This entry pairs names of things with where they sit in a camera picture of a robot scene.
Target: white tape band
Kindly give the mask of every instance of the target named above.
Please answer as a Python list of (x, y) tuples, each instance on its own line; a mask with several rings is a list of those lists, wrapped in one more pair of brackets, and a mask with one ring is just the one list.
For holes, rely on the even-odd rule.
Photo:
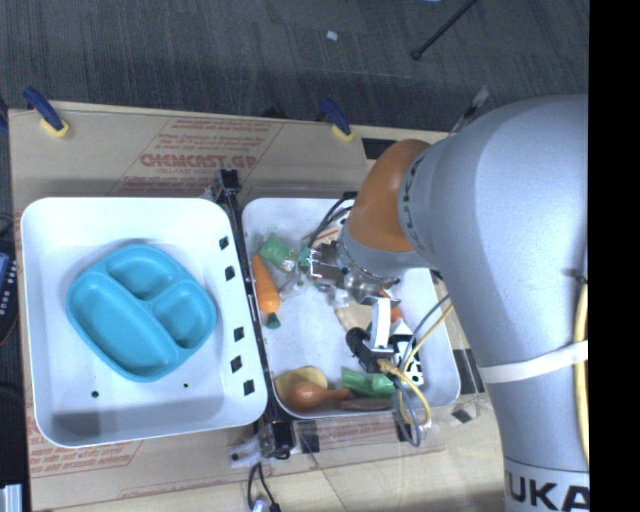
[(589, 359), (589, 340), (571, 343), (529, 361), (478, 368), (485, 384), (531, 379)]

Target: yellow clamp tip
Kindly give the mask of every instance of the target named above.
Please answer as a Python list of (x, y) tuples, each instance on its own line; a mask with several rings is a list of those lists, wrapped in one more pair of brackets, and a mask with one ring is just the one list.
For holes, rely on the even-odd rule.
[(355, 133), (354, 133), (353, 130), (351, 130), (351, 133), (349, 135), (347, 135), (340, 128), (338, 128), (335, 124), (331, 127), (331, 131), (333, 132), (333, 134), (336, 137), (338, 137), (339, 139), (342, 139), (345, 142), (351, 142), (353, 137), (355, 137)]
[(54, 137), (58, 137), (59, 139), (61, 139), (69, 131), (69, 123), (67, 123), (64, 119), (61, 119), (61, 121), (62, 121), (62, 128), (60, 128), (59, 130), (56, 130), (53, 126), (51, 126), (49, 123), (47, 123), (44, 119), (40, 119), (40, 126), (42, 126), (45, 130), (47, 130), (47, 132), (49, 132), (49, 134), (53, 135)]

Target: hole in bin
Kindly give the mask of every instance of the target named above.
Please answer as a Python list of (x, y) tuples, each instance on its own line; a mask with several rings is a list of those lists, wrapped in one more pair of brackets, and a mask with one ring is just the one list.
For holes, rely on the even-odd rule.
[(242, 358), (240, 356), (234, 357), (231, 360), (231, 371), (233, 373), (237, 372), (240, 368), (242, 368)]
[(256, 387), (253, 385), (253, 380), (248, 380), (244, 383), (244, 396), (250, 395), (256, 390)]

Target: divided blue plate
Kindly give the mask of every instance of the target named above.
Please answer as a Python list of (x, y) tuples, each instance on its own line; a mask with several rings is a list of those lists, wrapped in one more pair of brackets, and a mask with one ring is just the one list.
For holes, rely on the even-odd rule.
[(129, 245), (83, 272), (67, 293), (69, 320), (111, 368), (154, 381), (178, 368), (217, 321), (211, 297), (160, 249)]

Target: toy carrot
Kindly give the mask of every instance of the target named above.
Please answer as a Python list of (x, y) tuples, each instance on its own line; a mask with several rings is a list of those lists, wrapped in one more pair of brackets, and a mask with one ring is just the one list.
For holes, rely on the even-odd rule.
[(280, 320), (276, 316), (278, 309), (280, 309), (280, 296), (273, 279), (271, 279), (271, 274), (257, 254), (253, 255), (253, 275), (256, 278), (258, 308), (268, 315), (267, 327), (277, 329), (280, 327)]

